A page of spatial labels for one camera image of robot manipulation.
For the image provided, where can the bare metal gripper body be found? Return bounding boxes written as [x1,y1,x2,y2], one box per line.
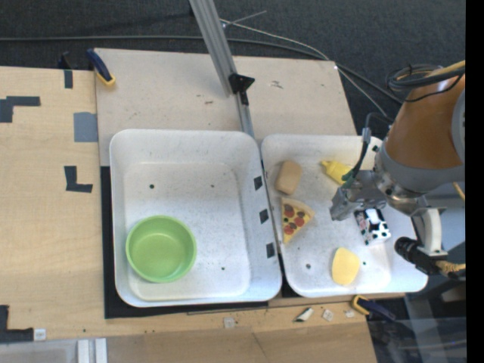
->
[329,169,421,222]

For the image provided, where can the black and white milk carton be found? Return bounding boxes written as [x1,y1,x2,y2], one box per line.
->
[352,207,392,247]

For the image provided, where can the yellow mustard bottle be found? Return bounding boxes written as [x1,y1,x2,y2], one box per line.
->
[320,159,355,186]

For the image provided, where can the white plastic tray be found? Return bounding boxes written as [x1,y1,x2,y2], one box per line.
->
[109,128,284,309]
[260,133,430,299]

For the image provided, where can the pizza slice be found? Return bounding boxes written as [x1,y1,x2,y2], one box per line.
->
[280,196,316,246]

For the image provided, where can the tan bread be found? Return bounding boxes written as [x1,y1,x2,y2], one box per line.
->
[273,159,304,197]

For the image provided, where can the thin black and white rod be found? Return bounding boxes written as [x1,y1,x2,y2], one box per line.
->
[236,91,283,259]

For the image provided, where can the green bowl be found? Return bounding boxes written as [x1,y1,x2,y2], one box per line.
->
[125,214,198,284]

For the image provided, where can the pale wood board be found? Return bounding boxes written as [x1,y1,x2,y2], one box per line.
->
[93,47,408,310]

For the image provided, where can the black cylinder on white bracket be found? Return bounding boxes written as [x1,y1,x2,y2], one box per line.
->
[393,206,449,276]

